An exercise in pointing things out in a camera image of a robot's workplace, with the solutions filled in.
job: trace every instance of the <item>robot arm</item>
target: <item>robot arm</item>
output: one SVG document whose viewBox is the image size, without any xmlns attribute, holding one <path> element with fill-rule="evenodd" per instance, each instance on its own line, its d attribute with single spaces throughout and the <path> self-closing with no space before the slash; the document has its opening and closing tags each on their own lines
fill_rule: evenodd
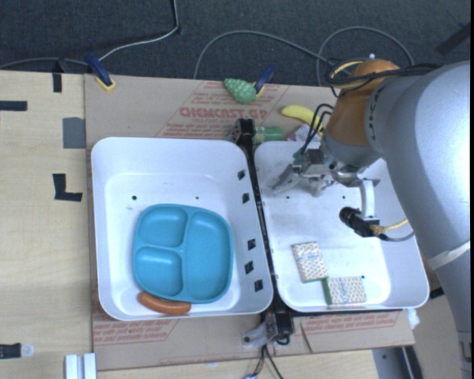
<svg viewBox="0 0 474 379">
<path fill-rule="evenodd" d="M 350 77 L 397 67 L 379 59 Z M 470 63 L 420 76 L 374 79 L 343 90 L 321 147 L 306 152 L 299 174 L 358 186 L 358 173 L 382 157 L 416 241 L 435 270 L 472 377 L 470 286 Z"/>
</svg>

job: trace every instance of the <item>blue divided plate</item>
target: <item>blue divided plate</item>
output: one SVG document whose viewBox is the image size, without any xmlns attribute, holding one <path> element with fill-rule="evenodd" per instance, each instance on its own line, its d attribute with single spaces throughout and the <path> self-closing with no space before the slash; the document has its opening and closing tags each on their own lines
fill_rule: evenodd
<svg viewBox="0 0 474 379">
<path fill-rule="evenodd" d="M 151 295 L 180 302 L 215 302 L 231 282 L 230 227 L 207 209 L 153 205 L 139 217 L 132 257 L 135 280 Z"/>
</svg>

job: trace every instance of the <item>sausage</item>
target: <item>sausage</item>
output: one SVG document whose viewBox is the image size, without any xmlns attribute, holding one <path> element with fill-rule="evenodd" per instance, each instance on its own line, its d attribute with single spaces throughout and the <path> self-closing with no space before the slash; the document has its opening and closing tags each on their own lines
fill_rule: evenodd
<svg viewBox="0 0 474 379">
<path fill-rule="evenodd" d="M 156 312 L 178 316 L 188 313 L 191 310 L 189 302 L 173 302 L 170 300 L 160 299 L 146 292 L 141 292 L 137 296 L 139 303 Z"/>
</svg>

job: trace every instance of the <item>small patterned cloth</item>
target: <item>small patterned cloth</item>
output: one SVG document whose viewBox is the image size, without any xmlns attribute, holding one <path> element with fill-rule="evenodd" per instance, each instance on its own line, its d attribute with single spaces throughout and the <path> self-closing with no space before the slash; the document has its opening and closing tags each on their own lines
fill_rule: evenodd
<svg viewBox="0 0 474 379">
<path fill-rule="evenodd" d="M 302 282 L 321 280 L 329 275 L 318 242 L 294 244 L 292 250 Z"/>
<path fill-rule="evenodd" d="M 361 276 L 326 278 L 322 282 L 326 302 L 329 305 L 361 303 L 367 300 Z"/>
</svg>

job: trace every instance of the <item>green object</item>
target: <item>green object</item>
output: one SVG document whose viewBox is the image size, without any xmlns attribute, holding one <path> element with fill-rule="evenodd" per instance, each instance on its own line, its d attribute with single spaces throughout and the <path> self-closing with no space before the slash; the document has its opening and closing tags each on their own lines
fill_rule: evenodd
<svg viewBox="0 0 474 379">
<path fill-rule="evenodd" d="M 249 81 L 224 79 L 223 84 L 238 103 L 248 104 L 257 99 L 256 90 L 254 89 L 253 84 Z"/>
<path fill-rule="evenodd" d="M 283 140 L 283 130 L 279 126 L 260 126 L 255 132 L 253 136 L 255 144 Z"/>
</svg>

